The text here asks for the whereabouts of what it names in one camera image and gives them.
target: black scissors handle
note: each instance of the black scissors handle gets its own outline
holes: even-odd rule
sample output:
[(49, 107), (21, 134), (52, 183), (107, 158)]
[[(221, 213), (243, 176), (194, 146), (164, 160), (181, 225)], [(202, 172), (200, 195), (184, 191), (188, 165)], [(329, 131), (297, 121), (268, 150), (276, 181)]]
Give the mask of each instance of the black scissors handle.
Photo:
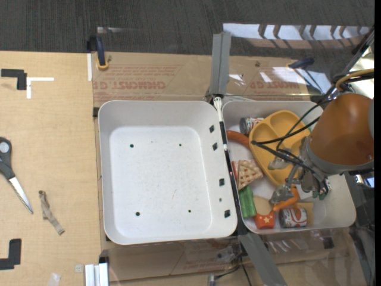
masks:
[(15, 176), (11, 167), (12, 144), (9, 140), (0, 137), (0, 172), (7, 180)]

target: wooden table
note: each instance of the wooden table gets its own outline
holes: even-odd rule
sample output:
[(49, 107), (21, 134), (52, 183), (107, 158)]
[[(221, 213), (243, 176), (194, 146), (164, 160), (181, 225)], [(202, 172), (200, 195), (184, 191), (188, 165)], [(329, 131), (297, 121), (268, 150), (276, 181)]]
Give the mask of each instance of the wooden table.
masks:
[[(93, 90), (86, 54), (0, 52), (2, 69), (22, 69), (33, 82), (32, 98), (16, 89), (16, 78), (0, 77), (0, 136), (13, 144), (12, 165), (34, 214), (0, 177), (0, 258), (8, 257), (9, 240), (20, 238), (21, 264), (0, 271), (0, 285), (47, 285), (52, 273), (60, 286), (83, 285), (77, 265), (97, 264), (101, 252)], [(58, 235), (42, 217), (38, 192), (47, 194), (51, 210), (65, 232)], [(356, 253), (280, 265), (289, 285), (365, 285)], [(253, 285), (261, 285), (248, 269)], [(124, 281), (120, 285), (206, 285), (207, 273)], [(219, 285), (248, 285), (243, 270)]]

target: orange plate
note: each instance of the orange plate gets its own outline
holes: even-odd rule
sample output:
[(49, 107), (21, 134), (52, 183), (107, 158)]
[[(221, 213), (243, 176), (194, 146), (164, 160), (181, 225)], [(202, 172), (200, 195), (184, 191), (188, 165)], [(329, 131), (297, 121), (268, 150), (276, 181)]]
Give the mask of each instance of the orange plate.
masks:
[[(286, 135), (298, 120), (299, 117), (289, 110), (277, 111), (253, 127), (249, 135), (249, 141), (255, 140), (257, 142), (263, 142), (280, 138)], [(305, 124), (300, 122), (293, 131), (303, 128), (304, 126)], [(285, 139), (281, 143), (280, 148), (290, 148), (292, 154), (298, 156), (301, 141), (305, 136), (308, 136), (309, 134), (310, 131), (305, 129), (302, 132)], [(275, 150), (278, 143), (279, 142), (274, 142), (271, 144), (266, 144), (266, 146)], [(287, 166), (285, 169), (269, 170), (267, 167), (269, 162), (274, 160), (274, 155), (267, 150), (264, 150), (263, 148), (260, 148), (251, 143), (250, 150), (259, 167), (272, 183), (274, 183), (276, 186), (285, 183), (285, 179), (288, 177), (291, 171), (292, 164), (289, 164), (289, 166)]]

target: scissors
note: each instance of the scissors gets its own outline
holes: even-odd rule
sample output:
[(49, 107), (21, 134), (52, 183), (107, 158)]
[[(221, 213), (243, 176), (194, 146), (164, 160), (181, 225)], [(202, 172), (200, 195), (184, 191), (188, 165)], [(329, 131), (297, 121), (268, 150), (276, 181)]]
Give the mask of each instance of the scissors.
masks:
[(11, 151), (12, 144), (5, 138), (0, 137), (0, 172), (6, 177), (6, 179), (10, 182), (13, 190), (16, 192), (17, 196), (21, 200), (21, 202), (27, 207), (28, 211), (33, 214), (32, 207), (29, 203), (26, 194), (18, 182), (12, 167), (11, 167)]

